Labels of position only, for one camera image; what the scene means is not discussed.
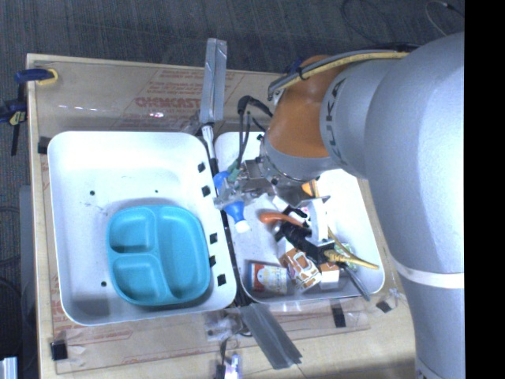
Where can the white plastic tray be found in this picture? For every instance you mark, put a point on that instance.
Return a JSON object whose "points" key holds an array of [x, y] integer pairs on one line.
{"points": [[260, 247], [79, 164]]}

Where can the brown cardboard board red print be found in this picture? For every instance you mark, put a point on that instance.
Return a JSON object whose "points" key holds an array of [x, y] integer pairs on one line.
{"points": [[98, 93]]}

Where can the green packet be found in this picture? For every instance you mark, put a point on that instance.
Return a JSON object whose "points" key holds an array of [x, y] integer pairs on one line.
{"points": [[350, 251]]}

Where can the orange and white carton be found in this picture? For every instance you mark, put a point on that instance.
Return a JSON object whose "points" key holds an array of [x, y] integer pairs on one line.
{"points": [[301, 271]]}

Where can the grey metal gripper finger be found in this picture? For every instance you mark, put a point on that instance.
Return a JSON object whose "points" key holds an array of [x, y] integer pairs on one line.
{"points": [[245, 195], [225, 196]]}

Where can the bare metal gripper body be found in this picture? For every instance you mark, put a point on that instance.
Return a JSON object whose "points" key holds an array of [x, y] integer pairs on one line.
{"points": [[258, 174]]}

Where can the black cylinder on white bracket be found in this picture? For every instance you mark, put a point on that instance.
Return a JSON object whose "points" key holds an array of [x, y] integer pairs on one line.
{"points": [[294, 233]]}

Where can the blue bottle with white cap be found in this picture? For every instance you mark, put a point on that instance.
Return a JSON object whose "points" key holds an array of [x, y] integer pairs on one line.
{"points": [[236, 212]]}

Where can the white and orange cube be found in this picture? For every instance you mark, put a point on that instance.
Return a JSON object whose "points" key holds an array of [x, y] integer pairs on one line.
{"points": [[330, 276]]}

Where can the red and white carton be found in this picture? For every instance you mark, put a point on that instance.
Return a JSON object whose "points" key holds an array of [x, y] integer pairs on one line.
{"points": [[268, 278]]}

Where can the blue divided plate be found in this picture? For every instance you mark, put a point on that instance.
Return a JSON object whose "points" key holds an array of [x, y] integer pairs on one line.
{"points": [[158, 255]]}

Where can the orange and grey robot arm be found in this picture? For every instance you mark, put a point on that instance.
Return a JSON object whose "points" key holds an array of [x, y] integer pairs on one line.
{"points": [[414, 152]]}

